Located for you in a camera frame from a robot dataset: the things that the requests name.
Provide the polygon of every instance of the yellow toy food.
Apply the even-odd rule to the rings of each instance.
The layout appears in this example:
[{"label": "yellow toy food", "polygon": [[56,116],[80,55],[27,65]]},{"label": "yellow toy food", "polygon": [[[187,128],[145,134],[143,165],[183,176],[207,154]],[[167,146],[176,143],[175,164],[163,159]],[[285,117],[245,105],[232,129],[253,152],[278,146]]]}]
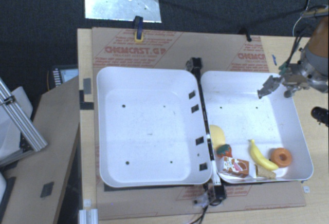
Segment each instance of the yellow toy food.
[{"label": "yellow toy food", "polygon": [[256,164],[261,165],[267,170],[273,171],[277,170],[279,167],[278,165],[274,164],[273,162],[269,161],[267,158],[265,158],[261,151],[258,149],[258,147],[255,144],[255,140],[251,140],[251,147],[250,147],[250,155],[252,159],[256,162]]},{"label": "yellow toy food", "polygon": [[210,136],[212,141],[212,147],[217,150],[221,145],[225,144],[224,131],[217,125],[210,125]]}]

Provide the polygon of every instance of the toy food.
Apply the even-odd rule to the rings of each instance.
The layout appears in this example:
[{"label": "toy food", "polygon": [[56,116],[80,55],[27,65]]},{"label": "toy food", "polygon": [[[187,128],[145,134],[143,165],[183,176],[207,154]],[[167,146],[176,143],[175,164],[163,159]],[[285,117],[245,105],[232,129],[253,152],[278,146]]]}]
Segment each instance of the toy food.
[{"label": "toy food", "polygon": [[224,175],[244,178],[249,175],[249,162],[224,156],[220,160],[218,169]]},{"label": "toy food", "polygon": [[269,161],[262,155],[261,151],[258,149],[258,147],[255,144],[255,140],[252,139],[250,143],[251,143],[250,155],[252,159],[256,162],[256,164],[259,164],[270,171],[277,170],[279,168],[278,165]]},{"label": "toy food", "polygon": [[229,144],[224,144],[217,149],[216,153],[219,158],[223,156],[232,157],[232,148]]},{"label": "toy food", "polygon": [[276,173],[267,170],[266,168],[262,167],[259,164],[256,164],[256,175],[258,177],[266,177],[266,178],[276,178]]},{"label": "toy food", "polygon": [[210,125],[210,136],[212,141],[212,146],[215,150],[217,150],[218,147],[225,144],[225,135],[224,131],[217,125]]},{"label": "toy food", "polygon": [[271,161],[278,167],[289,166],[292,160],[291,153],[285,148],[277,148],[271,154]]}]

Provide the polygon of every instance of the banana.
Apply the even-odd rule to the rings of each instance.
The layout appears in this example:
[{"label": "banana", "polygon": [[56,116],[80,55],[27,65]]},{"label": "banana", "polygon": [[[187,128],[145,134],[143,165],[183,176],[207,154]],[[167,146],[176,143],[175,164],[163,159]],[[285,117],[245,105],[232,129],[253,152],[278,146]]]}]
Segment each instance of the banana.
[{"label": "banana", "polygon": [[258,149],[258,147],[255,144],[255,140],[252,139],[250,143],[251,143],[250,155],[253,158],[253,160],[256,162],[256,164],[259,164],[270,171],[277,170],[279,168],[276,164],[269,161],[262,155],[261,151]]}]

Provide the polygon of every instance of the brown donut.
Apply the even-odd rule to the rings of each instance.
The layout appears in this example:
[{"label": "brown donut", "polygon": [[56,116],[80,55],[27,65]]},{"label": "brown donut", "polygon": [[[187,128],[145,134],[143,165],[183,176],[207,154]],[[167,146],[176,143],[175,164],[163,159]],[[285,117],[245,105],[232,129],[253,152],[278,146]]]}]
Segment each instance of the brown donut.
[{"label": "brown donut", "polygon": [[278,167],[289,166],[292,160],[291,153],[285,148],[277,148],[271,154],[271,161]]}]

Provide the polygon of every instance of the empty white tray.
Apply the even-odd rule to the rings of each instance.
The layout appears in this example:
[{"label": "empty white tray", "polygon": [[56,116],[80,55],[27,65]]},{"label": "empty white tray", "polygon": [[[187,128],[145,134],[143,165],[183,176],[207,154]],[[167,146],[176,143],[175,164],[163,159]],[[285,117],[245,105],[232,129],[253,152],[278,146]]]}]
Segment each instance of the empty white tray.
[{"label": "empty white tray", "polygon": [[290,166],[276,170],[276,179],[252,177],[237,178],[220,174],[230,183],[306,180],[313,174],[313,164],[298,119],[293,98],[283,96],[286,88],[280,86],[272,94],[258,98],[267,78],[275,73],[208,71],[202,76],[209,124],[221,127],[226,143],[232,147],[235,158],[248,160],[249,140],[266,157],[274,148],[283,147],[291,152]]},{"label": "empty white tray", "polygon": [[201,184],[210,157],[195,77],[107,67],[97,75],[100,175],[113,187]]}]

